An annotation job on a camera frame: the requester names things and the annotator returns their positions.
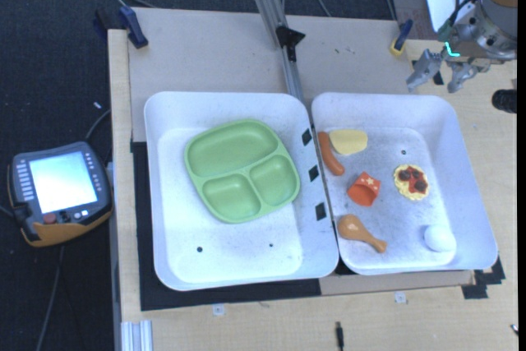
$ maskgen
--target metal bracket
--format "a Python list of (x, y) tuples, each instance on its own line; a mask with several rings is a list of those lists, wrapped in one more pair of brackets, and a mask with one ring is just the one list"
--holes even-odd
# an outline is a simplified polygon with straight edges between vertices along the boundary
[(122, 351), (153, 351), (154, 341), (151, 321), (121, 323), (121, 350)]
[(281, 48), (287, 47), (288, 60), (296, 62), (296, 44), (305, 38), (305, 34), (291, 30), (285, 25), (280, 25), (276, 28), (276, 35), (278, 36), (279, 46)]

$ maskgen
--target white egg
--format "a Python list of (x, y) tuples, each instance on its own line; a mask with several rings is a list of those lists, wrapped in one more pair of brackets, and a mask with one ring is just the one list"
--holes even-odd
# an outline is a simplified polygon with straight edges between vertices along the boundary
[(435, 252), (452, 252), (457, 248), (457, 241), (451, 230), (442, 224), (433, 224), (424, 233), (426, 245)]

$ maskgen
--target wooden table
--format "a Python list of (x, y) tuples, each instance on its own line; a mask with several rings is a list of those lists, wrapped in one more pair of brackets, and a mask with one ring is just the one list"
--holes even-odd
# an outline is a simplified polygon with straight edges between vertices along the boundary
[[(408, 60), (417, 59), (427, 47), (439, 51), (440, 45), (409, 40)], [(384, 279), (358, 275), (353, 277), (358, 286), (349, 291), (339, 291), (338, 282), (331, 285), (335, 279), (323, 279), (326, 293), (321, 297), (227, 303), (224, 314), (215, 316), (208, 305), (141, 311), (128, 48), (125, 31), (109, 31), (116, 200), (111, 224), (119, 292), (115, 297), (116, 347), (120, 347), (121, 322), (150, 321), (155, 351), (336, 350), (335, 323), (339, 321), (346, 349), (353, 351), (519, 349), (519, 338), (510, 328), (519, 322), (517, 116), (491, 105), (493, 92), (512, 86), (516, 61), (494, 66), (453, 95), (432, 83), (418, 88), (419, 94), (447, 99), (458, 114), (505, 272), (501, 284), (487, 286), (488, 298), (464, 298), (454, 281), (441, 279), (442, 273), (436, 277), (424, 273), (424, 278), (416, 280), (413, 274)], [(446, 68), (443, 75), (449, 78), (450, 71)]]

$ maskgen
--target white tray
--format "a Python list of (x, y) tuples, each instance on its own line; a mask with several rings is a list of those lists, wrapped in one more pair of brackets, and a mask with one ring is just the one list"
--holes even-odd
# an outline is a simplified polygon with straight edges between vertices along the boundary
[[(314, 98), (312, 118), (318, 132), (349, 128), (368, 135), (367, 148), (336, 155), (342, 176), (324, 171), (335, 223), (355, 214), (385, 253), (338, 235), (345, 265), (362, 275), (422, 270), (486, 269), (497, 258), (496, 241), (480, 197), (456, 114), (443, 99), (430, 95), (324, 93)], [(416, 164), (427, 174), (429, 195), (410, 201), (393, 179), (400, 164)], [(347, 189), (366, 171), (381, 181), (372, 206), (355, 204)], [(456, 252), (434, 252), (424, 242), (430, 224), (449, 225)]]
[[(195, 135), (254, 118), (279, 136), (300, 176), (297, 198), (282, 209), (226, 224), (205, 207), (184, 163)], [(160, 92), (145, 105), (154, 232), (154, 264), (171, 289), (193, 290), (286, 279), (320, 278), (337, 265), (338, 246), (303, 104), (286, 94)], [(316, 216), (316, 206), (326, 217)]]

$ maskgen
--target yellow cheese wedge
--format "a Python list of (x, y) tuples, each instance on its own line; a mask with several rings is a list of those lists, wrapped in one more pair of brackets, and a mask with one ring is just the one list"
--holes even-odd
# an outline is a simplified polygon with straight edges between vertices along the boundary
[(367, 148), (367, 134), (353, 129), (329, 132), (330, 143), (338, 154), (351, 155)]

